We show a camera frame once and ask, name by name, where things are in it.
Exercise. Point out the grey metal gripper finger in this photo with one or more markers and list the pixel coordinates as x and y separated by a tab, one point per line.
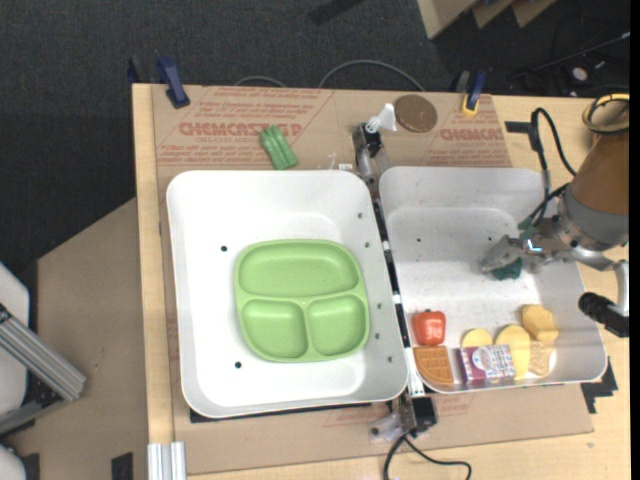
535	262
500	254

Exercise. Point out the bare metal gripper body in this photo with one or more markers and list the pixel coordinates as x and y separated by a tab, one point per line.
560	248

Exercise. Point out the green broccoli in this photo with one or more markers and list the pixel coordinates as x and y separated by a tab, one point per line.
509	271

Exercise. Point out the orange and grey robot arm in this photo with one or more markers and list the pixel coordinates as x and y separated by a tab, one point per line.
602	183

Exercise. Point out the yellow cheese chunk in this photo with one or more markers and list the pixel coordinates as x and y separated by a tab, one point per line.
539	320

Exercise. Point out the white plastic tray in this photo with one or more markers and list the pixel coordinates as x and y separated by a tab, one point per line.
450	288
210	288

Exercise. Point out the large yellow potato slice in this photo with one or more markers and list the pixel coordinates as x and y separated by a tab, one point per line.
515	345

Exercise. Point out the small yellow potato slice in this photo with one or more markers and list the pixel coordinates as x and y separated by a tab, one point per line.
476	339

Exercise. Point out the pale bread slice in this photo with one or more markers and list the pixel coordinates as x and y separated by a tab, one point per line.
541	359

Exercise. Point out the red bell pepper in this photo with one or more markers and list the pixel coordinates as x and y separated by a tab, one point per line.
430	327

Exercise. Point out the thin black and white rod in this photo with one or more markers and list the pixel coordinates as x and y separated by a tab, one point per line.
390	263

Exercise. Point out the pink and purple carton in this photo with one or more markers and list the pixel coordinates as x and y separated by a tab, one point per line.
485	364

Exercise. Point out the orange waffle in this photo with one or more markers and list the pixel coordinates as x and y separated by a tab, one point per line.
434	365

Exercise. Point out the brown round biscuit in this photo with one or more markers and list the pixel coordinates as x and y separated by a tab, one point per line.
415	113

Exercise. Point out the green divided plate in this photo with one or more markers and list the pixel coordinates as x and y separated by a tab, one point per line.
300	298

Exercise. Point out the green asparagus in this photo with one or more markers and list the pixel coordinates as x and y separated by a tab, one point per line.
279	148

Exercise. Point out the brown cardboard board red print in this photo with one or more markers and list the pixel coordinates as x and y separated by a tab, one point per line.
240	118

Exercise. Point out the black cylinder on white bracket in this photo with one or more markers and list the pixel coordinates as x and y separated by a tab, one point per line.
602	310

